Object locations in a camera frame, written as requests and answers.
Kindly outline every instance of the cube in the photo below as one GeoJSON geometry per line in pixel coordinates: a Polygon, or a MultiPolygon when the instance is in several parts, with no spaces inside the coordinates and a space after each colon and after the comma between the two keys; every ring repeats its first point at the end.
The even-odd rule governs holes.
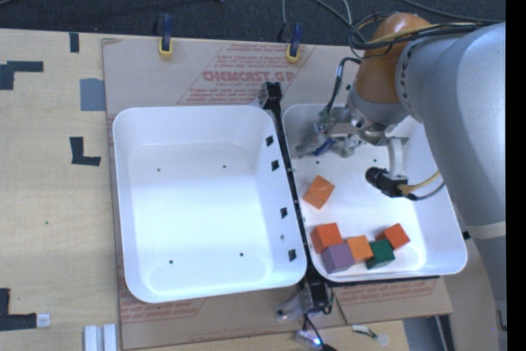
{"type": "Polygon", "coordinates": [[[353,254],[355,261],[365,261],[374,256],[371,245],[369,244],[365,234],[362,236],[348,238],[347,244],[351,249],[351,253],[353,254]]]}
{"type": "Polygon", "coordinates": [[[385,229],[376,236],[376,240],[381,240],[384,238],[389,240],[393,250],[402,247],[404,244],[407,244],[410,241],[408,235],[405,233],[402,225],[400,224],[391,225],[389,228],[385,229]]]}
{"type": "Polygon", "coordinates": [[[311,240],[316,253],[322,253],[328,246],[344,242],[336,223],[315,227],[311,232],[311,240]]]}
{"type": "Polygon", "coordinates": [[[393,253],[389,240],[386,238],[370,242],[369,244],[372,249],[373,257],[365,261],[368,269],[381,268],[382,266],[390,264],[394,260],[395,254],[393,253]]]}
{"type": "Polygon", "coordinates": [[[329,200],[329,196],[334,189],[334,184],[325,180],[322,176],[315,176],[311,186],[303,195],[303,200],[319,210],[329,200]]]}
{"type": "Polygon", "coordinates": [[[328,274],[347,270],[355,262],[351,249],[346,242],[328,246],[321,253],[321,260],[328,274]]]}

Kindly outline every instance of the wooden block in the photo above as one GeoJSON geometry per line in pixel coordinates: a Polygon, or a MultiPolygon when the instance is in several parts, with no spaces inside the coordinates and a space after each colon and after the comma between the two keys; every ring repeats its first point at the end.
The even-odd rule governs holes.
{"type": "Polygon", "coordinates": [[[328,246],[344,242],[336,223],[318,225],[311,232],[311,240],[316,253],[322,253],[328,246]]]}
{"type": "Polygon", "coordinates": [[[321,253],[321,260],[328,274],[347,270],[355,262],[351,249],[346,242],[328,246],[321,253]]]}
{"type": "Polygon", "coordinates": [[[402,225],[400,224],[391,225],[389,228],[385,229],[376,236],[376,240],[381,240],[384,238],[389,240],[393,250],[402,247],[404,244],[407,244],[410,241],[408,235],[405,233],[402,225]]]}
{"type": "Polygon", "coordinates": [[[303,195],[303,200],[320,209],[329,200],[329,196],[334,189],[334,184],[325,180],[322,176],[316,176],[303,195]]]}
{"type": "Polygon", "coordinates": [[[381,268],[394,260],[395,254],[393,253],[389,240],[386,238],[370,242],[369,245],[374,256],[365,261],[368,269],[381,268]]]}
{"type": "Polygon", "coordinates": [[[348,238],[347,244],[351,249],[351,253],[353,254],[355,261],[365,261],[366,259],[370,259],[374,256],[371,245],[369,244],[365,234],[362,236],[348,238]]]}

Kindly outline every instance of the orange block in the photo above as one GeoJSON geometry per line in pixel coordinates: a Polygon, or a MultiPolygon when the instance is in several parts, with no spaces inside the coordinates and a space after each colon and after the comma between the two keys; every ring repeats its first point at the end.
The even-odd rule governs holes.
{"type": "Polygon", "coordinates": [[[311,232],[311,240],[316,253],[322,253],[328,246],[344,242],[336,223],[318,225],[311,232]]]}
{"type": "Polygon", "coordinates": [[[376,240],[381,240],[384,238],[389,241],[393,250],[410,242],[409,236],[405,233],[400,223],[391,225],[389,228],[385,229],[376,236],[376,240]]]}
{"type": "Polygon", "coordinates": [[[316,176],[311,186],[303,195],[303,200],[320,209],[328,200],[335,185],[325,180],[322,176],[316,176]]]}
{"type": "Polygon", "coordinates": [[[351,249],[351,253],[353,254],[355,261],[364,261],[366,259],[371,259],[374,256],[371,245],[369,244],[365,234],[362,236],[348,238],[347,244],[351,249]]]}

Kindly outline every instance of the empty white tray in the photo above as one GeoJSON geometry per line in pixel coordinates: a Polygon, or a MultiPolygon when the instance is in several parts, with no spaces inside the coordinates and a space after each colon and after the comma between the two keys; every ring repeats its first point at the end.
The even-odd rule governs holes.
{"type": "MultiPolygon", "coordinates": [[[[468,254],[456,213],[447,190],[422,201],[389,198],[365,179],[370,167],[389,169],[389,154],[385,146],[360,145],[354,155],[342,158],[331,150],[323,155],[296,154],[309,129],[318,119],[324,104],[297,104],[284,113],[284,130],[291,154],[294,181],[300,198],[304,227],[307,232],[311,258],[316,269],[338,283],[381,279],[418,278],[451,275],[460,272],[468,254]],[[316,175],[335,185],[325,205],[318,210],[302,196],[316,175]],[[411,242],[394,251],[395,260],[389,265],[368,270],[364,263],[350,269],[328,274],[321,256],[314,252],[311,231],[319,224],[336,223],[344,238],[365,234],[369,241],[383,229],[401,223],[411,242]]],[[[404,146],[404,169],[409,184],[420,183],[436,171],[423,126],[406,118],[390,136],[408,136],[404,146]]],[[[432,192],[441,179],[422,190],[432,192]]]]}
{"type": "Polygon", "coordinates": [[[297,283],[307,260],[270,115],[136,108],[113,123],[127,286],[148,303],[297,283]]]}

